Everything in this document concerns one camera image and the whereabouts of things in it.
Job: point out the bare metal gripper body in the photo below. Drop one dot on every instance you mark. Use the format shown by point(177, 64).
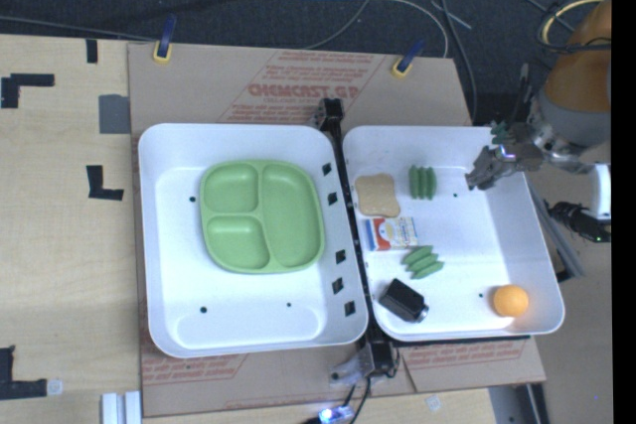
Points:
point(526, 149)

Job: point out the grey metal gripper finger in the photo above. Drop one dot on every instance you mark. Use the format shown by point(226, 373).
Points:
point(497, 174)
point(481, 165)

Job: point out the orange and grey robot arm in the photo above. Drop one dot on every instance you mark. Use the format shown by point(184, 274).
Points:
point(579, 84)

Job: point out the green toy pea pods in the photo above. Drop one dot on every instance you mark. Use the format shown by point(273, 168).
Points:
point(422, 262)
point(422, 183)

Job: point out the white plastic tray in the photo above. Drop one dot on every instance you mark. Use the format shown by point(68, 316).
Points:
point(472, 243)
point(238, 313)

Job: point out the tan toy bread slice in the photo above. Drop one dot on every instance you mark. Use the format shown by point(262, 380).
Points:
point(377, 196)

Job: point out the small white orange blue carton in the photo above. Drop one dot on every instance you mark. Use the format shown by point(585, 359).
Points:
point(392, 233)

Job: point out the orange ball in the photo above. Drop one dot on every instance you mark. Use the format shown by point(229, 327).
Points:
point(511, 301)

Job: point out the black box with round end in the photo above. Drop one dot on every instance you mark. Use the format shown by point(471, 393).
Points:
point(401, 299)

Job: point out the green divided plate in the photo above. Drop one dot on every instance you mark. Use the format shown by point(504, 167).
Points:
point(288, 213)

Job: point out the brown cardboard board red print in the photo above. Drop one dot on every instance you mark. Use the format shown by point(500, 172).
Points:
point(208, 84)

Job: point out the black cylinder on white bracket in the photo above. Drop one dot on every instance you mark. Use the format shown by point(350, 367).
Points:
point(602, 191)

